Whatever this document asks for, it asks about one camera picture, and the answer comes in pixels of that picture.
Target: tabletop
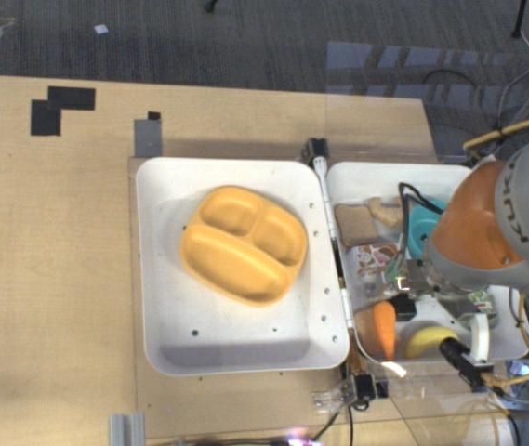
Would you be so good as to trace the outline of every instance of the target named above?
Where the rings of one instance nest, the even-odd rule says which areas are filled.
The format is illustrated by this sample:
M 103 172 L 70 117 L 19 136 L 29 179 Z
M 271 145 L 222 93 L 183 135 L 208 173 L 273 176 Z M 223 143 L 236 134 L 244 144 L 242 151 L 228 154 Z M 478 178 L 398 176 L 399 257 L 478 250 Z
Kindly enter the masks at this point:
M 94 88 L 95 108 L 62 110 L 58 137 L 32 136 L 32 101 L 50 86 Z M 328 137 L 332 150 L 333 134 L 433 155 L 413 99 L 0 77 L 2 446 L 105 445 L 110 415 L 135 411 L 149 444 L 305 434 L 328 419 L 311 393 L 332 387 L 336 369 L 177 378 L 142 355 L 130 161 L 134 122 L 148 112 L 160 113 L 168 156 L 295 159 L 310 137 Z M 377 400 L 355 414 L 358 442 L 511 444 L 505 417 L 462 382 L 433 387 L 448 395 Z M 324 441 L 348 436 L 341 415 Z

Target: yellow plastic plate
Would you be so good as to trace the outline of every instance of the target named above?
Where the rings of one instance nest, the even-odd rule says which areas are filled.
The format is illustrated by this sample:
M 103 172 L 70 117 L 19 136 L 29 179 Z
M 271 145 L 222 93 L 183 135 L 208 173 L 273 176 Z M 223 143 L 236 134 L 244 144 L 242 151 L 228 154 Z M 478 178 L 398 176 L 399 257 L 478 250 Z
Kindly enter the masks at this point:
M 240 187 L 211 191 L 179 243 L 181 261 L 192 276 L 256 307 L 287 293 L 307 249 L 305 228 L 295 216 Z

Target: teal object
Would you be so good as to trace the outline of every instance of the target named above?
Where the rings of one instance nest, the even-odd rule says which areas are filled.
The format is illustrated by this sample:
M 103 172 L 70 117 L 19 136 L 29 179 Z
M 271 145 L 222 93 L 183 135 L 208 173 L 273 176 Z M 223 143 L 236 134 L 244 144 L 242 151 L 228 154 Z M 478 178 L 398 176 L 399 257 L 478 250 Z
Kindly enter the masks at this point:
M 444 209 L 446 202 L 431 201 L 438 208 Z M 429 238 L 440 216 L 424 206 L 418 204 L 409 215 L 408 250 L 413 259 L 420 259 L 423 255 L 425 240 Z

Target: orange carrot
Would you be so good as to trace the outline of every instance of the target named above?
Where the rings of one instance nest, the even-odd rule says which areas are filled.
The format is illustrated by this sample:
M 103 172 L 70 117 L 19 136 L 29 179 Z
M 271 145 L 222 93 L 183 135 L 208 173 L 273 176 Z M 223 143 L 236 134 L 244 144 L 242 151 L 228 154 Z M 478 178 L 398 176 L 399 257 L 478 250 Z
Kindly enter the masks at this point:
M 374 306 L 374 325 L 387 361 L 394 360 L 396 343 L 396 310 L 388 301 L 380 301 Z

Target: banana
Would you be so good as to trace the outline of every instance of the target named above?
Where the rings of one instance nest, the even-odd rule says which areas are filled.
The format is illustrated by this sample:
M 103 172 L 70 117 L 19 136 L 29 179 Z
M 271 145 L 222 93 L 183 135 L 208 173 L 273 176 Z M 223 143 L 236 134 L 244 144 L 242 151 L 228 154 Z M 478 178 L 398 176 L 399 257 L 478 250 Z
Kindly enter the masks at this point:
M 407 359 L 416 359 L 428 349 L 438 347 L 448 337 L 458 339 L 458 335 L 452 329 L 440 325 L 420 329 L 411 335 L 406 343 L 404 356 Z

